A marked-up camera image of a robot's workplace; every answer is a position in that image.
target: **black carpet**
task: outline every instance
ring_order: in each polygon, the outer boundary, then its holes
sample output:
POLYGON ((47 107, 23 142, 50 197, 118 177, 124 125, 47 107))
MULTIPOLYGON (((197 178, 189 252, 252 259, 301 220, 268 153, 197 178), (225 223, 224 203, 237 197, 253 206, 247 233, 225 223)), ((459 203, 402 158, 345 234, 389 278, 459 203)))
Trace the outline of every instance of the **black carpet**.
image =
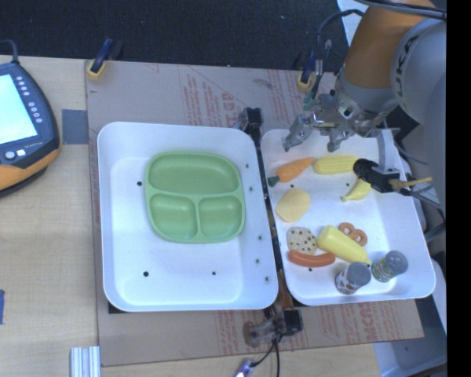
MULTIPOLYGON (((122 41, 121 60, 291 69, 337 11, 336 0, 0 0, 0 40, 15 41, 20 57, 89 59, 109 37, 122 41)), ((341 21, 324 36, 335 53, 326 70, 336 71, 347 51, 341 21)))

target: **toy carrot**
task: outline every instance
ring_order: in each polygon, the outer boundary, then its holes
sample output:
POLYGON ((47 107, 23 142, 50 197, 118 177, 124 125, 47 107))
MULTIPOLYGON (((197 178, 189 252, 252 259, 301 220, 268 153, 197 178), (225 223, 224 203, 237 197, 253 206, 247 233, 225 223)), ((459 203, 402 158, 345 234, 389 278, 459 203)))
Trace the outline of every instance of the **toy carrot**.
POLYGON ((312 165, 314 158, 308 156, 307 158, 297 159, 293 162, 286 163, 276 170, 276 175, 271 178, 267 178, 267 183, 269 186, 274 187, 278 181, 287 182, 295 179, 299 174, 301 174, 307 167, 312 165))

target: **cardboard sheet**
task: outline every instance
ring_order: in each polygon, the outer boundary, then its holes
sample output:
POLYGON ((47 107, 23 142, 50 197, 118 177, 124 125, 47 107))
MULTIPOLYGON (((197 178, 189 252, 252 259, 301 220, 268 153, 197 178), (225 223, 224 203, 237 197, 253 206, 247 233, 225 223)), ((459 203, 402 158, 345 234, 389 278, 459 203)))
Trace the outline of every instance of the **cardboard sheet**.
MULTIPOLYGON (((262 353, 244 342, 243 325, 265 320, 261 310, 122 313, 102 287, 97 135, 114 121, 233 126, 245 107, 259 107, 262 134, 288 128, 304 94, 296 71, 180 64, 107 62, 98 79, 86 76, 97 319, 103 366, 262 353)), ((323 92, 333 76, 323 77, 323 92)), ((304 330, 280 350, 421 338, 414 300, 300 307, 304 330)))

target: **wooden table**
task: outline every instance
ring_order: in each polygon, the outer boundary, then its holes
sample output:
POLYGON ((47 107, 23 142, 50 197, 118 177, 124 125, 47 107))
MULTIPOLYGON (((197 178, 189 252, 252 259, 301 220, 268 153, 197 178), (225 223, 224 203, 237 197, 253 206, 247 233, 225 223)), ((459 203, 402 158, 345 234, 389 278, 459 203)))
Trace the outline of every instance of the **wooden table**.
MULTIPOLYGON (((0 64, 11 60, 0 56, 0 64)), ((49 99, 86 109, 84 60, 20 57, 49 99)), ((0 377, 70 375, 75 346, 98 345, 88 145, 64 145, 31 185, 0 199, 0 377)), ((380 375, 372 344, 280 354, 281 376, 380 375)), ((110 376, 231 376, 244 356, 102 368, 110 376)), ((252 376, 274 376, 276 355, 252 376)))

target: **blue clamp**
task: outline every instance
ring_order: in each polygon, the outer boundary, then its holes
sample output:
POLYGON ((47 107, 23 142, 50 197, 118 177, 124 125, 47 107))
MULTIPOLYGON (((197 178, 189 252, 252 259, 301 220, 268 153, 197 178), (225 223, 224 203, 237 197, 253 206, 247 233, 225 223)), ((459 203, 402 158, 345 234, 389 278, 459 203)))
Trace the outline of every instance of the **blue clamp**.
POLYGON ((312 73, 316 70, 316 52, 311 51, 305 62, 304 69, 297 79, 297 86, 301 90, 307 90, 311 85, 312 73))
POLYGON ((92 77, 99 77, 104 70, 105 61, 116 57, 122 48, 122 42, 106 38, 96 58, 87 68, 87 74, 92 77))

